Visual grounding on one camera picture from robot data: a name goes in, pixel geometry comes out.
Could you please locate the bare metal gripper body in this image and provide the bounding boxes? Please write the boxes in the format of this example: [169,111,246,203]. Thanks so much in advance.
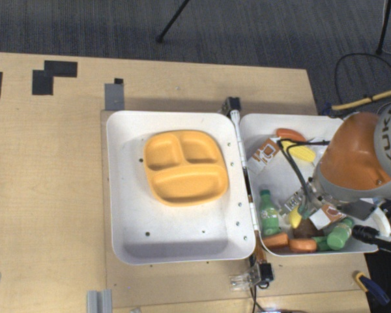
[298,180,337,212]

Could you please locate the small white and orange carton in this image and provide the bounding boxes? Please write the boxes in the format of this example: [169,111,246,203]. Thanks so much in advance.
[308,203,347,231]

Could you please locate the yellow banana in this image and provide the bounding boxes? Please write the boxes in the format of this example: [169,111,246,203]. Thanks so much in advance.
[288,206,304,230]

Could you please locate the brown round toy food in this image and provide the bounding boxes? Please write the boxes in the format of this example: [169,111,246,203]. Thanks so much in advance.
[292,218,325,240]

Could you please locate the green plastic bottle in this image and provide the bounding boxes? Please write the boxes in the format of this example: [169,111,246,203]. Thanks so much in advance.
[258,189,282,238]
[325,216,356,252]

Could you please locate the white plastic tray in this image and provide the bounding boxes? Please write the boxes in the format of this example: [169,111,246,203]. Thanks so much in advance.
[239,113,381,258]
[106,110,257,267]

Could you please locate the yellow corn cob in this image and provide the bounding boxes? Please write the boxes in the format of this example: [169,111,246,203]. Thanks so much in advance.
[282,142,317,164]

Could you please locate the orange carrot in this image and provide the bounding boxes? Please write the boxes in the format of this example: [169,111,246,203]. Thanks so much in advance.
[263,232,291,250]
[288,237,330,254]

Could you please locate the orange sausage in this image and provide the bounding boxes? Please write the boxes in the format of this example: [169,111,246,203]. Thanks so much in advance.
[275,127,308,143]

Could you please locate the thin black and white rod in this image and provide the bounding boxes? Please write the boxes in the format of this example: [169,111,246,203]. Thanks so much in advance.
[230,108,265,264]

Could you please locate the orange divided plate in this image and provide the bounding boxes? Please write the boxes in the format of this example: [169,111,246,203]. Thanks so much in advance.
[143,129,230,207]

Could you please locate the black cylinder on white bracket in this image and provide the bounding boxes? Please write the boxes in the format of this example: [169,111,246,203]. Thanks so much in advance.
[351,203,391,253]

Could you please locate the black block with thin wires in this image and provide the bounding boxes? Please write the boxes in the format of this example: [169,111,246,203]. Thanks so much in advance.
[224,96,242,112]
[249,261,276,290]

